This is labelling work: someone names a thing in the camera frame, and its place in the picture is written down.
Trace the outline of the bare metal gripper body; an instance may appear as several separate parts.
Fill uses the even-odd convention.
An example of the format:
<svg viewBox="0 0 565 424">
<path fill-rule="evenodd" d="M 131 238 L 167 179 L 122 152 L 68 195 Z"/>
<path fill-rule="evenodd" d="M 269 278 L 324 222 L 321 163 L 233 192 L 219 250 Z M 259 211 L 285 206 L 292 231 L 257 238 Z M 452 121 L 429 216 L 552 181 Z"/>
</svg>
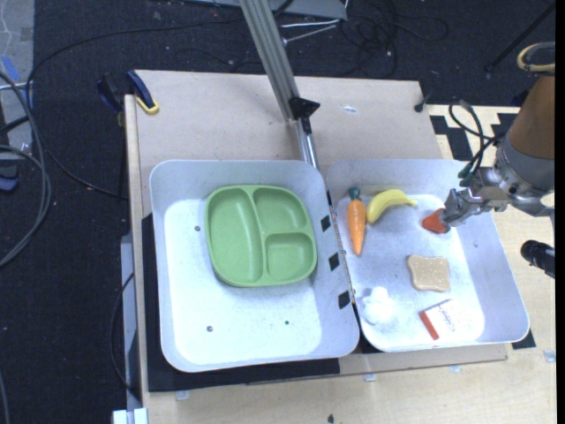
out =
<svg viewBox="0 0 565 424">
<path fill-rule="evenodd" d="M 502 212 L 511 206 L 529 216 L 553 216 L 554 207 L 542 202 L 548 194 L 550 191 L 524 182 L 506 167 L 480 167 L 466 187 L 466 201 L 472 205 L 474 214 L 490 210 Z"/>
</svg>

